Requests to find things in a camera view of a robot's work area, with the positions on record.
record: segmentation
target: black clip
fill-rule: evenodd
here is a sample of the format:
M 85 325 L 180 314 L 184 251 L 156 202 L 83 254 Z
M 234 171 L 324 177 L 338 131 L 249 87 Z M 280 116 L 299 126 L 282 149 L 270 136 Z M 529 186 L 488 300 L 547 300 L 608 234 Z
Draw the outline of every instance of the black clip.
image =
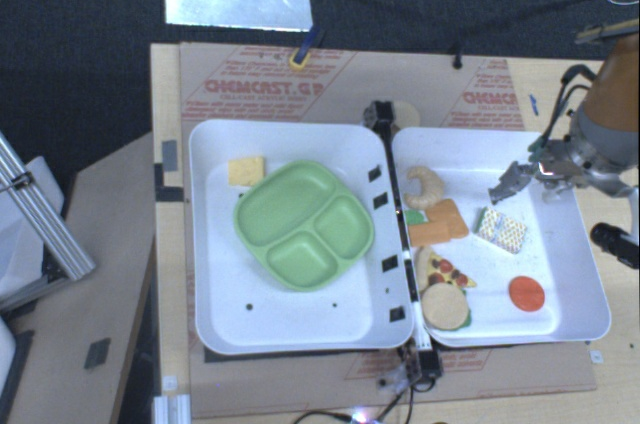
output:
M 17 177 L 11 179 L 11 182 L 8 186 L 4 186 L 0 188 L 0 193 L 4 193 L 9 189 L 13 188 L 15 190 L 26 188 L 30 184 L 34 182 L 33 175 L 31 172 L 24 172 L 18 175 Z

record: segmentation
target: cardboard sheet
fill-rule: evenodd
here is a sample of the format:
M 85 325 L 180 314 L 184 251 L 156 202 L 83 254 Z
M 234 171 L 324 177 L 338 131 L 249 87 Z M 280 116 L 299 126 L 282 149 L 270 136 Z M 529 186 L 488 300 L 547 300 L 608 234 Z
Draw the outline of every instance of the cardboard sheet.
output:
M 183 44 L 180 49 L 192 416 L 299 412 L 384 405 L 377 380 L 400 362 L 395 350 L 220 357 L 194 327 L 188 138 L 209 118 L 359 123 L 373 100 L 410 103 L 428 127 L 523 130 L 504 59 L 314 50 L 302 72 L 292 48 Z M 449 350 L 444 376 L 416 401 L 477 399 L 596 388 L 582 343 Z

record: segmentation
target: toy bread slice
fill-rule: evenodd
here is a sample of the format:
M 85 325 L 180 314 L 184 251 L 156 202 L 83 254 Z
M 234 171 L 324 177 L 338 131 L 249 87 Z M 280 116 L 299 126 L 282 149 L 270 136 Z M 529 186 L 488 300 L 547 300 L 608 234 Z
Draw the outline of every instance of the toy bread slice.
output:
M 445 222 L 453 239 L 462 239 L 469 235 L 469 227 L 462 219 L 458 206 L 450 198 L 429 207 L 425 213 L 430 222 Z
M 449 225 L 444 221 L 418 223 L 409 225 L 409 242 L 411 246 L 428 246 L 446 243 L 451 240 Z

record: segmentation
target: orange disc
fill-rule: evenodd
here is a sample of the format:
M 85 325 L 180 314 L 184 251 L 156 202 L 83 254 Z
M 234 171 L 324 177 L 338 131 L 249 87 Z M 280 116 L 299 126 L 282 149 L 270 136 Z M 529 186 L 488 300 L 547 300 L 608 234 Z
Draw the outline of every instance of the orange disc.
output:
M 509 284 L 513 304 L 525 312 L 535 312 L 544 305 L 544 289 L 533 278 L 518 276 Z

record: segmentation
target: blue tape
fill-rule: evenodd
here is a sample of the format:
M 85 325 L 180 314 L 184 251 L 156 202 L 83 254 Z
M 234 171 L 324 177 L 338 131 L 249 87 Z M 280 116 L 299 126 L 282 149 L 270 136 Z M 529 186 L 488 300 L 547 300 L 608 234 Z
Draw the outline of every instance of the blue tape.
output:
M 533 108 L 534 114 L 538 116 L 538 101 L 531 93 L 529 94 L 529 100 L 531 101 L 531 107 Z
M 300 65 L 304 61 L 305 56 L 309 53 L 309 49 L 311 49 L 311 46 L 313 45 L 316 37 L 320 34 L 320 31 L 320 28 L 311 26 L 311 29 L 307 33 L 307 36 L 304 37 L 304 40 L 300 45 L 300 49 L 298 49 L 298 54 L 296 54 L 293 58 L 293 62 L 296 65 Z

